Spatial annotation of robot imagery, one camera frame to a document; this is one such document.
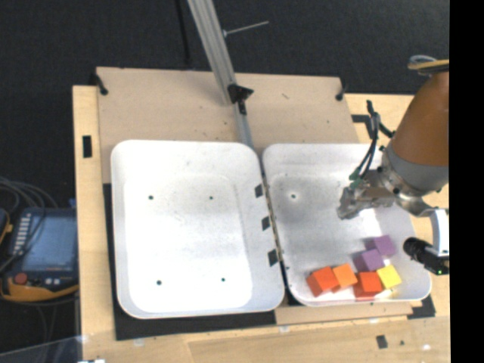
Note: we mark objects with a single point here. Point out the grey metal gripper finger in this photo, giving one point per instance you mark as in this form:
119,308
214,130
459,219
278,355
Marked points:
360,209
345,204

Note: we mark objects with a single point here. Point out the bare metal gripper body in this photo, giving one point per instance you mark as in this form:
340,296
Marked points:
382,195

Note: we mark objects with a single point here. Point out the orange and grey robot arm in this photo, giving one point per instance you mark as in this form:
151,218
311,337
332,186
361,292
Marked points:
423,127

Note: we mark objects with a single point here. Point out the white plastic tray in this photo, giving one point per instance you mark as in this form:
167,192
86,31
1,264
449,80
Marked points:
321,240
189,233

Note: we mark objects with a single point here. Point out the purple cube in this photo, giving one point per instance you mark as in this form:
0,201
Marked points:
372,259
385,245

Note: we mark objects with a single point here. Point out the light orange cube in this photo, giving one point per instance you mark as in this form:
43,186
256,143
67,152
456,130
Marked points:
345,275

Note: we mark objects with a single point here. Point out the yellow cube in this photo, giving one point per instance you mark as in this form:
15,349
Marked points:
389,276

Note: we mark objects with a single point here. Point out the red-orange cube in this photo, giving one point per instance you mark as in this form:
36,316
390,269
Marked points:
368,284
323,280

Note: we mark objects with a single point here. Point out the pale wood board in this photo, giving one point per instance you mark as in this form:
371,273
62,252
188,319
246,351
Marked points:
170,108

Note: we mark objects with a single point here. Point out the black cylinder on white bracket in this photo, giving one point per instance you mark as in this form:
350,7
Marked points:
423,255

